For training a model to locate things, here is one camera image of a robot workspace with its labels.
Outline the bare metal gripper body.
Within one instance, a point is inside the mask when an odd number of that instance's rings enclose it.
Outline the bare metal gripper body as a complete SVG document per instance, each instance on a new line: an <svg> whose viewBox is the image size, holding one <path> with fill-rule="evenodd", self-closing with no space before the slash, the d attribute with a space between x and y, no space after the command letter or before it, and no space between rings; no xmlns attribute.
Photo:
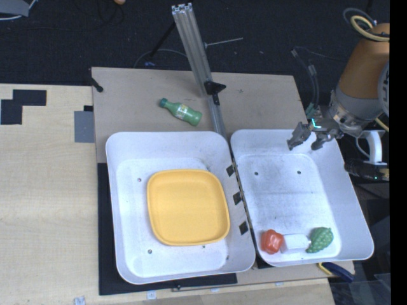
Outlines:
<svg viewBox="0 0 407 305"><path fill-rule="evenodd" d="M321 106L312 116L312 131L325 139L340 139L344 134L358 137L362 120L341 105Z"/></svg>

